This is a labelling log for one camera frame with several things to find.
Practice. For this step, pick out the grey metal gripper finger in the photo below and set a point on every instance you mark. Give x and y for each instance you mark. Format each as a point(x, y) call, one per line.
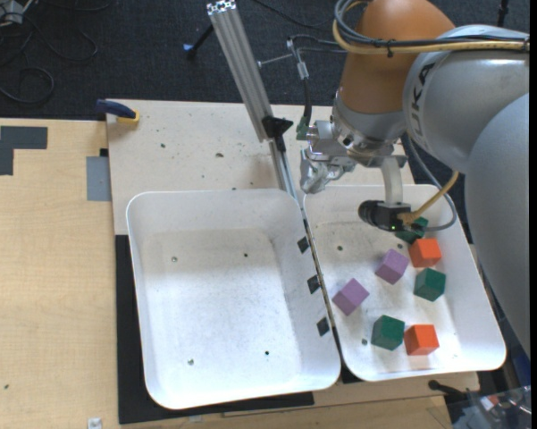
point(310, 177)
point(335, 173)

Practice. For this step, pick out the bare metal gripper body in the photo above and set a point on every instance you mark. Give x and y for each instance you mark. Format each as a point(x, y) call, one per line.
point(330, 143)

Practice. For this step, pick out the white plastic tray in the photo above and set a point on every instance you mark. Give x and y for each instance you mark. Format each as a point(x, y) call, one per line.
point(214, 302)
point(384, 364)

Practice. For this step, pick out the pale wood board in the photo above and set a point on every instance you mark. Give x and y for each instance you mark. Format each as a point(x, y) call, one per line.
point(183, 150)

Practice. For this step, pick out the thin black and white rod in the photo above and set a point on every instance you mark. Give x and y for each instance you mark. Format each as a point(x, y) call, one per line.
point(290, 181)

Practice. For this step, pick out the orange cube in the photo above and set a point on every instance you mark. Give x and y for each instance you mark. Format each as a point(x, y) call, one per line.
point(421, 340)
point(425, 253)

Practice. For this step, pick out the black cylinder on white bracket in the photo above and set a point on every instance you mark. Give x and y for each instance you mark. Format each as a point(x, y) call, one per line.
point(380, 215)

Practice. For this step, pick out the green cube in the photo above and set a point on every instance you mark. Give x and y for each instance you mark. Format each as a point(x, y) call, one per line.
point(387, 332)
point(430, 284)
point(413, 236)

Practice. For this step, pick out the purple cube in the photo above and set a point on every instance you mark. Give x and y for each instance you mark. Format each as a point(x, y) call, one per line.
point(350, 296)
point(391, 266)

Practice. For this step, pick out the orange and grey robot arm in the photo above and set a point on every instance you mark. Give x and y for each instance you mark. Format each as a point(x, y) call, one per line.
point(469, 105)

